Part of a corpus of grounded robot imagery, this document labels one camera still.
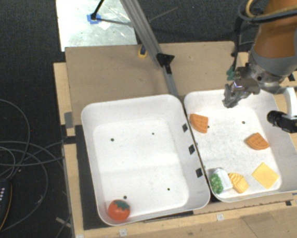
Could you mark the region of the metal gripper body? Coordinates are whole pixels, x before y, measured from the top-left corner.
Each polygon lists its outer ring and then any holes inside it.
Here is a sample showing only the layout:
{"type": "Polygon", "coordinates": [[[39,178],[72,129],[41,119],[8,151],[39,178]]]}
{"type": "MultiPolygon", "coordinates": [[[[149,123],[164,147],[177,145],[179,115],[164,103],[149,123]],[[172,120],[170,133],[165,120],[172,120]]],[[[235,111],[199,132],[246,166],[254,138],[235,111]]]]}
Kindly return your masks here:
{"type": "Polygon", "coordinates": [[[286,76],[274,75],[257,64],[238,67],[234,74],[234,88],[236,97],[259,94],[261,90],[271,94],[278,94],[280,84],[286,76]]]}

